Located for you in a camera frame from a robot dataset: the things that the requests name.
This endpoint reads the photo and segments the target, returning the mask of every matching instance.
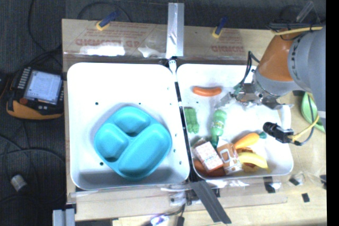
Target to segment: small green bottle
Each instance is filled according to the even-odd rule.
[[[216,110],[213,114],[213,122],[211,127],[211,144],[214,148],[217,147],[219,137],[224,133],[226,112],[223,110]]]

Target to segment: blue divided plate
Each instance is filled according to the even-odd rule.
[[[125,106],[113,113],[94,136],[100,158],[127,180],[141,180],[160,165],[172,147],[167,129],[146,112]]]

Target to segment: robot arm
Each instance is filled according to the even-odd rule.
[[[313,94],[326,129],[326,26],[321,30],[275,36],[267,47],[250,84],[242,84],[235,98],[243,103],[279,109],[276,99],[291,91]]]

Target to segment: cable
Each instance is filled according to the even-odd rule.
[[[313,31],[313,30],[321,30],[323,29],[322,26],[310,26],[309,28],[301,28],[301,29],[292,29],[292,30],[286,30],[286,31],[280,31],[277,32],[275,30],[271,30],[271,32],[274,35],[286,35],[286,34],[292,34],[292,33],[298,33],[298,32],[305,32],[305,31]]]
[[[297,22],[289,22],[286,20],[275,20],[273,22],[270,22],[267,25],[267,28],[270,30],[279,31],[281,29],[301,29],[301,28],[309,28],[312,26],[324,26],[326,23],[326,19],[320,21],[320,23],[297,23]]]
[[[254,59],[254,61],[256,61],[257,63],[260,63],[260,60],[258,60],[251,51],[248,52],[249,55],[251,56],[252,59]]]
[[[54,157],[56,157],[63,165],[65,165],[65,161],[60,157],[58,156],[56,153],[50,151],[50,150],[46,150],[46,149],[39,149],[39,148],[29,148],[29,149],[22,149],[19,145],[17,145],[15,142],[13,142],[12,140],[10,140],[9,138],[7,138],[6,136],[0,134],[0,138],[5,140],[7,142],[7,144],[12,144],[13,146],[15,146],[18,150],[14,150],[14,151],[10,151],[10,152],[7,152],[8,151],[8,148],[6,147],[6,150],[4,153],[0,154],[0,157],[3,157],[3,163],[6,165],[6,157],[10,154],[14,154],[14,153],[24,153],[24,155],[29,159],[29,154],[30,153],[44,153],[44,154],[48,154],[48,155],[52,155]],[[7,179],[9,179],[9,175],[7,173],[7,167],[5,166],[6,168],[6,176],[7,176]],[[35,181],[37,182],[37,185],[38,185],[38,178],[37,178],[37,173],[35,171],[35,168],[34,168],[34,165],[32,165],[32,168],[33,168],[33,172],[34,172],[34,179]],[[62,197],[64,197],[66,195],[66,189],[59,195],[57,196],[55,199],[51,200],[51,201],[39,201],[39,203],[44,206],[46,204],[51,204],[51,203],[54,203],[54,202],[57,202],[58,200],[60,200]]]
[[[25,121],[22,121],[22,128],[23,128],[23,132],[24,132],[24,137],[25,137],[25,140],[26,140],[27,148],[30,149],[31,145],[30,145],[29,140],[28,140],[28,133],[27,133],[26,126],[25,126]],[[34,164],[30,160],[31,159],[30,153],[27,154],[27,157],[28,157],[30,163],[28,164],[27,174],[26,175],[28,175],[30,168],[32,168],[33,176],[34,176],[34,181],[35,181],[35,184],[36,184],[37,194],[39,195],[40,188],[39,188],[39,181],[38,181],[37,170],[35,169]]]
[[[289,136],[289,138],[292,140],[292,142],[293,142],[295,145],[298,145],[298,146],[302,146],[302,145],[304,145],[307,141],[310,140],[310,138],[311,138],[312,135],[313,135],[314,126],[316,125],[316,123],[317,123],[318,120],[319,120],[319,115],[317,115],[316,119],[314,120],[314,115],[313,115],[313,110],[312,110],[312,105],[311,105],[311,98],[310,98],[309,94],[307,94],[307,98],[308,98],[308,104],[309,104],[309,107],[310,107],[310,110],[311,110],[312,124],[311,124],[309,127],[307,127],[307,128],[305,128],[304,130],[302,130],[301,132],[299,132],[298,134]],[[311,129],[311,132],[310,132],[310,134],[309,134],[309,136],[307,137],[306,140],[304,140],[303,142],[297,141],[298,138],[300,138],[304,133],[306,133],[306,132],[309,131],[310,129]]]
[[[76,18],[79,19],[79,20],[82,19],[83,14],[84,14],[89,8],[91,8],[91,7],[95,6],[95,5],[108,5],[108,6],[112,6],[112,7],[118,8],[118,9],[121,10],[122,13],[127,17],[128,21],[129,21],[129,22],[132,22],[131,18],[128,16],[127,12],[126,12],[124,9],[122,9],[120,6],[115,5],[115,4],[113,4],[113,3],[110,3],[110,2],[108,2],[108,1],[96,1],[96,2],[89,3],[88,5],[84,6],[84,7],[81,9],[81,11],[78,13],[78,15],[77,15]]]
[[[55,49],[52,49],[50,51],[45,51],[42,54],[36,56],[34,59],[32,59],[30,62],[28,62],[24,66],[38,65],[39,63],[46,61],[49,58],[52,58],[53,54],[58,53],[59,51],[61,51],[61,44]]]
[[[14,196],[9,196],[9,197],[6,197],[4,199],[1,199],[0,200],[0,206],[7,204],[8,202],[15,201],[15,200],[26,200],[26,201],[29,201],[36,206],[36,208],[35,208],[35,218],[34,218],[35,223],[33,225],[38,225],[39,202],[37,202],[37,200],[33,197],[24,196],[24,195],[14,195]]]
[[[183,213],[184,213],[185,206],[186,206],[186,203],[184,203],[184,204],[183,204],[178,210],[176,210],[176,211],[159,214],[158,216],[152,218],[151,221],[150,221],[149,223],[145,224],[144,226],[155,226],[155,225],[158,225],[158,224],[159,224],[159,220],[160,220],[160,222],[163,222],[163,217],[166,217],[166,216],[174,216],[174,215],[178,215],[178,214],[180,214],[180,218],[182,218],[182,220],[184,220],[183,217],[182,217],[182,215],[183,215]]]
[[[246,64],[245,75],[243,79],[238,83],[237,86],[242,86],[244,84],[245,79],[247,78],[249,72],[251,71],[251,66],[252,66],[252,52],[249,51],[247,54],[247,64]]]
[[[31,39],[33,40],[33,42],[40,48],[42,49],[44,52],[48,52],[43,46],[41,43],[39,43],[33,33],[32,33],[32,30],[31,30],[31,18],[32,18],[32,8],[33,8],[33,5],[34,5],[34,2],[35,0],[31,0],[31,3],[30,3],[30,7],[29,7],[29,10],[28,10],[28,19],[27,19],[27,29],[28,29],[28,33],[31,37]],[[60,63],[60,61],[58,61],[54,56],[51,56],[61,67],[62,67],[62,64]]]

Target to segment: black cable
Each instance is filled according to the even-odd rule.
[[[245,75],[243,77],[243,79],[238,83],[238,86],[242,86],[249,74],[249,72],[251,71],[251,66],[252,66],[252,52],[249,51],[247,54],[247,64],[246,64],[246,70],[245,70]]]
[[[31,145],[30,145],[29,140],[28,140],[28,133],[27,133],[26,126],[25,126],[25,121],[23,121],[23,120],[22,120],[22,128],[23,128],[24,137],[25,137],[26,144],[27,144],[27,149],[30,149]],[[33,177],[34,177],[34,181],[35,181],[35,185],[36,185],[35,190],[37,191],[37,194],[39,195],[40,194],[40,188],[39,188],[39,180],[38,180],[37,170],[34,167],[34,164],[31,162],[31,155],[30,155],[30,153],[28,153],[27,155],[28,155],[28,159],[29,159],[28,171],[29,171],[30,168],[32,168],[32,170],[33,170]]]
[[[249,51],[248,53],[252,59],[254,59],[257,63],[260,63],[260,60],[258,60],[251,51]]]
[[[53,57],[54,54],[61,52],[61,45],[59,45],[57,48],[52,49],[50,51],[45,51],[42,54],[36,56],[34,59],[32,59],[30,62],[28,62],[25,66],[30,65],[38,65],[42,62],[45,62],[47,59]]]
[[[182,216],[182,215],[184,214],[185,207],[186,207],[186,204],[184,204],[184,205],[182,206],[182,211],[181,211],[181,214],[180,214],[180,216]]]
[[[314,24],[311,24],[311,23],[290,23],[290,22],[287,22],[287,21],[273,21],[273,22],[270,22],[268,25],[267,25],[267,28],[270,29],[270,30],[273,30],[275,32],[278,32],[280,31],[281,29],[287,29],[287,30],[292,30],[292,29],[301,29],[301,28],[314,28],[314,27],[317,27],[317,26],[324,26],[323,23],[314,23]]]
[[[184,203],[182,206],[180,206],[180,208],[177,211],[170,212],[170,213],[164,213],[163,215],[172,216],[172,215],[178,215],[180,213],[182,215],[184,213],[185,206],[186,206],[186,203]]]
[[[3,162],[5,164],[5,168],[7,169],[6,167],[6,157],[10,154],[13,154],[13,153],[24,153],[24,155],[29,159],[29,153],[45,153],[45,154],[48,154],[48,155],[52,155],[54,157],[56,157],[59,161],[61,161],[61,163],[63,165],[65,165],[65,161],[60,157],[58,156],[56,153],[50,151],[50,150],[46,150],[46,149],[39,149],[39,148],[30,148],[30,149],[22,149],[19,145],[17,145],[15,142],[13,142],[12,140],[10,140],[9,138],[7,138],[6,136],[0,134],[0,138],[5,140],[8,143],[12,144],[13,146],[15,146],[18,150],[15,150],[15,151],[10,151],[10,152],[7,152],[5,151],[3,154],[0,154],[0,157],[3,156]],[[33,168],[33,172],[34,172],[34,178],[35,178],[35,181],[37,182],[37,185],[38,185],[38,178],[37,178],[37,173],[35,171],[35,168],[34,168],[34,165],[32,165],[32,168]],[[39,201],[40,205],[42,207],[45,207],[46,204],[52,204],[52,203],[55,203],[57,201],[59,201],[62,197],[65,197],[66,195],[66,190],[64,190],[59,196],[57,196],[54,200],[52,201]]]
[[[42,49],[44,52],[47,52],[47,50],[44,48],[44,46],[42,46],[41,43],[39,43],[33,33],[32,33],[32,30],[31,30],[31,20],[32,20],[32,10],[33,10],[33,5],[35,3],[35,0],[31,0],[31,3],[30,3],[30,7],[29,7],[29,10],[28,10],[28,19],[27,19],[27,29],[28,29],[28,33],[31,37],[31,39],[33,40],[33,42],[40,48]],[[62,64],[60,63],[59,60],[57,60],[55,57],[52,57],[61,67],[62,67]]]
[[[17,135],[17,133],[18,133],[18,131],[21,129],[21,127],[19,127],[18,129],[16,129],[15,131],[14,131],[14,134],[15,135]],[[4,153],[3,153],[3,160],[2,160],[2,163],[3,163],[3,165],[4,165],[4,175],[5,175],[5,177],[7,178],[7,180],[10,180],[11,179],[11,177],[10,177],[10,175],[8,174],[8,170],[7,170],[7,164],[6,164],[6,162],[7,162],[7,160],[6,160],[6,158],[7,158],[7,154],[8,154],[8,149],[9,149],[9,147],[10,147],[10,145],[12,144],[12,145],[14,145],[16,148],[20,148],[17,144],[14,144],[13,143],[13,141],[12,140],[9,140],[9,139],[7,139],[7,138],[4,138],[4,140],[6,141],[6,144],[5,144],[5,147],[4,147]],[[28,167],[26,168],[26,175],[28,176],[28,174],[29,174],[29,170],[30,170],[30,163],[28,164]]]
[[[6,198],[3,198],[0,200],[0,206],[4,205],[4,204],[8,204],[8,202],[12,202],[12,201],[16,201],[16,200],[24,200],[24,201],[28,201],[32,204],[34,204],[35,207],[35,223],[34,225],[38,225],[38,219],[39,219],[39,203],[38,201],[33,198],[33,197],[29,197],[29,196],[25,196],[25,195],[14,195],[14,196],[9,196]]]
[[[88,5],[84,6],[84,7],[80,10],[80,12],[79,12],[78,15],[77,15],[77,19],[78,19],[78,20],[82,19],[84,13],[85,13],[87,10],[89,10],[90,8],[92,8],[93,6],[96,6],[96,5],[108,5],[108,6],[111,6],[111,7],[114,7],[114,8],[118,8],[118,9],[121,10],[122,13],[127,17],[128,21],[129,21],[130,23],[132,22],[131,18],[128,16],[127,12],[126,12],[123,8],[121,8],[120,6],[115,5],[115,4],[113,4],[113,3],[110,3],[110,2],[108,2],[108,1],[96,1],[96,2],[89,3]]]
[[[293,38],[291,38],[291,39],[286,39],[286,38],[283,37],[283,35],[280,35],[280,39],[283,40],[283,41],[294,41],[294,40],[296,40],[296,39],[301,38],[301,37],[304,36],[305,34],[306,34],[306,32],[301,33],[301,34],[299,34],[299,35],[297,35],[297,36],[295,36],[295,37],[293,37]]]

